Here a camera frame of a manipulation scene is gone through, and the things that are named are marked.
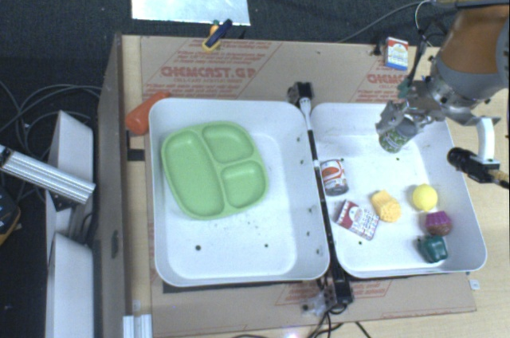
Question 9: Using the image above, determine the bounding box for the purple cupcake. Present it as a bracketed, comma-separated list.
[424, 210, 453, 238]

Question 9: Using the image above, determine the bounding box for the red and white can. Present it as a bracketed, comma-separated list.
[319, 158, 350, 197]

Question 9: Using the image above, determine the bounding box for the blue and white carton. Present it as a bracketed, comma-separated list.
[383, 36, 410, 72]

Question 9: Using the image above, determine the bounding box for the yellow corn cob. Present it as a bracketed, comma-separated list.
[371, 189, 402, 223]

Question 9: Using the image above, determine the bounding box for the green divided plate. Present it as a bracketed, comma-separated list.
[160, 120, 269, 221]

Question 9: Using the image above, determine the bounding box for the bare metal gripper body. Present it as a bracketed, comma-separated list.
[402, 79, 454, 127]

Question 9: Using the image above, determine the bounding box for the orange carrot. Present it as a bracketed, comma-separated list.
[124, 90, 172, 136]

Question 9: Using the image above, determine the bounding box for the brown cardboard board red print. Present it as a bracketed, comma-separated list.
[98, 33, 478, 338]

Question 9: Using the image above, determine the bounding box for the yellow lemon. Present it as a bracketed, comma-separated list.
[411, 183, 439, 211]

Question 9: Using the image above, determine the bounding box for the thin black and white rod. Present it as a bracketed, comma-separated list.
[300, 96, 340, 278]

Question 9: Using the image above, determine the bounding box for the green and white can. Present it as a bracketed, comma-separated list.
[378, 128, 411, 155]

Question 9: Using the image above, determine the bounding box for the white plastic tray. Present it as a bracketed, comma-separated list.
[147, 96, 332, 288]
[309, 101, 488, 280]

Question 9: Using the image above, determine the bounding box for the black block with thin wires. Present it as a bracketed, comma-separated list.
[329, 268, 355, 306]
[287, 81, 316, 105]

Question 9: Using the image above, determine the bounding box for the black cylinder on white bracket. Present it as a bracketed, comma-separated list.
[446, 116, 504, 184]

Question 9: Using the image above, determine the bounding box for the red and white packet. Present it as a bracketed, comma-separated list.
[333, 199, 380, 242]

